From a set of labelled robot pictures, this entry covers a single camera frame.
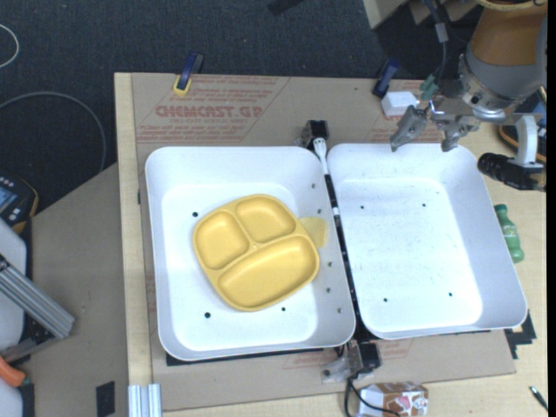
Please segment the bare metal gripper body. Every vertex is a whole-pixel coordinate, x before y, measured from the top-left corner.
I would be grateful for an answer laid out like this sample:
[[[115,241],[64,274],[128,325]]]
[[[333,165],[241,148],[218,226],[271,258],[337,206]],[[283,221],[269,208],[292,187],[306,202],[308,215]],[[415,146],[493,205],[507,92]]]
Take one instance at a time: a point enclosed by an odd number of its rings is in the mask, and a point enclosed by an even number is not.
[[[509,119],[506,101],[469,76],[441,81],[429,109],[430,119],[444,131],[474,131],[482,122],[503,123]]]

